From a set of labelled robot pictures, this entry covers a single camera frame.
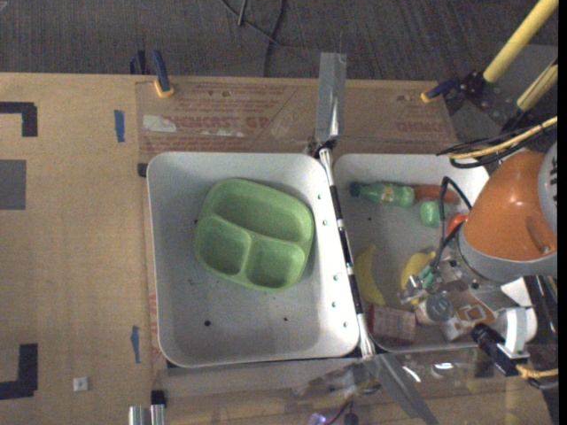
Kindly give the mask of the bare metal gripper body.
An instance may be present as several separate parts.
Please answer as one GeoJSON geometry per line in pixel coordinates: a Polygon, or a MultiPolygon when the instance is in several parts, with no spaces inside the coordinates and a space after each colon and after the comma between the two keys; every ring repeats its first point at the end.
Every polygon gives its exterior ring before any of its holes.
{"type": "Polygon", "coordinates": [[[501,302],[501,287],[489,282],[466,263],[457,259],[429,262],[423,269],[423,291],[427,297],[469,292],[486,305],[501,302]]]}

